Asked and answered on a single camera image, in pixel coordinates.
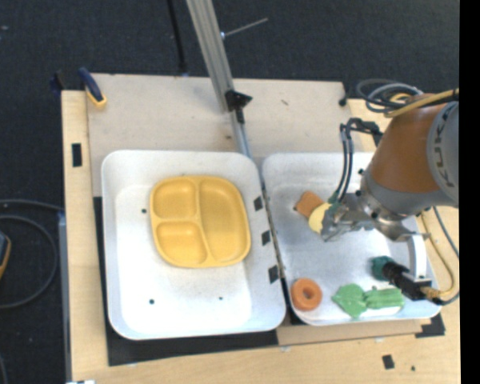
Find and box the orange doughnut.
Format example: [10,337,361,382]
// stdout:
[290,278,323,311]

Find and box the yellow divided plate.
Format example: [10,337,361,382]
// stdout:
[149,175,252,270]

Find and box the dark green toy vegetable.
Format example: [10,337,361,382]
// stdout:
[370,255,395,282]

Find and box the orange-brown toy bread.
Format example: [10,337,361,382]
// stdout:
[294,190,326,218]

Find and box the green broccoli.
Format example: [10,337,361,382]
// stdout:
[330,283,406,319]

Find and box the white plastic tray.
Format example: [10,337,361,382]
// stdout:
[261,152,443,326]
[101,149,287,341]

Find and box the pale wood board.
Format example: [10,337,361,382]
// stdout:
[86,73,435,346]

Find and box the pale yellow toy food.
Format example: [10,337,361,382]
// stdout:
[308,202,332,234]

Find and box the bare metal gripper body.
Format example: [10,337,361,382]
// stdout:
[321,196,426,243]

